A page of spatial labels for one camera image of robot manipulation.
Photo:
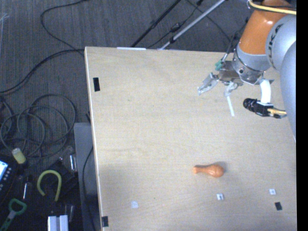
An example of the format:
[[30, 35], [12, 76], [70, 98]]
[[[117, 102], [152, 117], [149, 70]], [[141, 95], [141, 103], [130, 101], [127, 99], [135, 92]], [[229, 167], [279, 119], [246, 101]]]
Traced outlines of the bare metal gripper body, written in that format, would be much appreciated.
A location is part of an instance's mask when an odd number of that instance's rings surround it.
[[239, 60], [218, 63], [218, 71], [221, 81], [234, 82], [239, 85], [243, 83], [254, 85], [264, 73], [242, 64]]

